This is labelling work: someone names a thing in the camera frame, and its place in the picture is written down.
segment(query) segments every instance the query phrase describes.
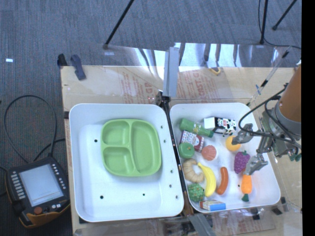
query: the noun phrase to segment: gray carpet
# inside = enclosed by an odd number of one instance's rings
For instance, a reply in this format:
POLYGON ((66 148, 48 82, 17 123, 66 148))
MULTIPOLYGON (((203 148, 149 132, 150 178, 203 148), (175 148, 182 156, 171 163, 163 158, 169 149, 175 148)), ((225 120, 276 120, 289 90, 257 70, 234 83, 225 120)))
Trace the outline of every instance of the gray carpet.
MULTIPOLYGON (((265 42, 291 45, 288 66, 301 58, 302 0, 272 30, 293 0, 269 0, 265 42)), ((13 150, 3 128, 9 103, 24 94, 35 94, 54 108, 57 139, 64 138, 63 107, 58 55, 77 54, 83 65, 104 64, 106 42, 129 0, 0 0, 0 166, 25 162, 13 150)), ((110 44, 168 50, 175 42, 259 44, 265 0, 135 0, 110 44)), ((53 119, 49 107, 38 99, 15 102, 6 118, 16 148, 32 160, 51 142, 53 119)), ((41 157, 46 156, 46 149, 41 157)), ((65 144, 56 143, 54 156, 66 169, 65 144)), ((4 191, 0 171, 0 192, 4 191)), ((71 214, 37 229, 25 229, 6 196, 0 197, 1 236, 69 236, 71 214)))

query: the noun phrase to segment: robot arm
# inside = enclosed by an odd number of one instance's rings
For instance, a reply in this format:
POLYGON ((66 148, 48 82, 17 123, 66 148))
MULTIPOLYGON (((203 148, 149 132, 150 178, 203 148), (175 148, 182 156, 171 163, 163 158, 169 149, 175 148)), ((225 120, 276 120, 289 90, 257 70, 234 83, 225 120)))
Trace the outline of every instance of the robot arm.
POLYGON ((298 154, 301 146, 296 142, 301 138, 301 65, 286 86, 283 95, 272 99, 278 99, 278 102, 271 110, 266 107, 270 99, 263 103, 265 111, 260 119, 263 128, 253 132, 252 123, 247 123, 232 140, 232 144, 235 145, 247 143, 253 136, 261 136, 257 154, 252 156, 246 165, 244 173, 247 175, 268 164, 262 156, 263 153, 273 151, 276 157, 287 154, 291 161, 299 161, 302 156, 301 153, 298 154))

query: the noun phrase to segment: green divided plate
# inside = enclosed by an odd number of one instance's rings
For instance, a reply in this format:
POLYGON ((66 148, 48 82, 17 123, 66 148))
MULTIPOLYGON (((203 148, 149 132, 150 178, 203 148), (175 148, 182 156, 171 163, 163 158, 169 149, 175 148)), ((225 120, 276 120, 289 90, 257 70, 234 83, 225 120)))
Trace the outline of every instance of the green divided plate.
POLYGON ((105 168, 119 176, 148 176, 161 167, 157 130, 140 119, 106 122, 101 131, 101 153, 105 168))

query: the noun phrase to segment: green bottle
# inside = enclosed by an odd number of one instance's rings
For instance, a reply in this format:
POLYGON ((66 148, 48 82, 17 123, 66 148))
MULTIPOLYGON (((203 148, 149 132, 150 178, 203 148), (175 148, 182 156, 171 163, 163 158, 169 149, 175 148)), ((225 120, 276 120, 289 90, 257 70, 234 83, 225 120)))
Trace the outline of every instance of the green bottle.
POLYGON ((182 118, 182 121, 179 125, 180 130, 185 130, 199 136, 213 137, 214 132, 210 129, 204 128, 201 124, 193 122, 186 118, 182 118))

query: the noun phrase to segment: toy food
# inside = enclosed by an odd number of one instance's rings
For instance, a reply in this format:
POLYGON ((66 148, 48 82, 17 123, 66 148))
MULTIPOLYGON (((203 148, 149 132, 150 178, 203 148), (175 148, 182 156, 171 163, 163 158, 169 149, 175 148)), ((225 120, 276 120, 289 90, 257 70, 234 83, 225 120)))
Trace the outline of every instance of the toy food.
POLYGON ((235 136, 229 136, 226 140, 225 140, 225 146, 226 148, 229 150, 229 151, 237 151, 240 149, 241 147, 241 144, 236 144, 236 145, 233 145, 232 144, 232 139, 234 138, 235 136))
POLYGON ((199 183, 193 183, 188 186, 188 195, 190 200, 199 202, 205 197, 204 189, 199 183))
POLYGON ((212 161, 217 155, 217 150, 213 145, 207 145, 202 149, 201 154, 204 159, 212 161))
POLYGON ((220 168, 220 172, 221 172, 221 184, 217 189, 217 193, 219 195, 222 195, 226 188, 227 188, 227 184, 228 184, 228 172, 227 172, 227 168, 226 167, 221 167, 220 168))
POLYGON ((226 204, 218 200, 204 200, 199 202, 199 207, 209 211, 225 210, 226 204))
POLYGON ((204 118, 204 127, 223 135, 231 135, 236 131, 236 121, 228 118, 209 117, 204 118))
POLYGON ((234 158, 234 171, 236 174, 239 174, 246 167, 250 158, 251 156, 247 154, 246 151, 239 151, 236 153, 234 158))
POLYGON ((205 176, 202 172, 197 174, 193 168, 192 165, 197 165, 197 161, 195 159, 188 159, 183 163, 183 172, 184 176, 187 180, 193 182, 193 183, 200 183, 204 180, 205 176))
POLYGON ((201 124, 197 122, 193 122, 186 118, 182 118, 181 123, 179 124, 180 130, 185 130, 191 132, 193 134, 197 134, 200 136, 213 137, 213 131, 210 129, 205 129, 201 124))
POLYGON ((190 143, 182 143, 178 146, 178 152, 182 158, 191 158, 195 154, 195 149, 190 143))
POLYGON ((195 151, 201 152, 202 147, 203 147, 203 141, 204 141, 204 138, 202 136, 199 136, 197 134, 193 134, 193 133, 185 131, 185 130, 182 131, 180 144, 181 143, 190 143, 193 145, 195 151))
POLYGON ((248 194, 252 192, 252 176, 243 174, 242 183, 241 183, 241 190, 244 193, 242 200, 244 202, 248 202, 248 194))
POLYGON ((207 180, 205 196, 210 197, 214 193, 217 187, 216 176, 209 167, 204 166, 201 163, 198 163, 197 165, 202 169, 202 172, 205 175, 205 178, 207 180))

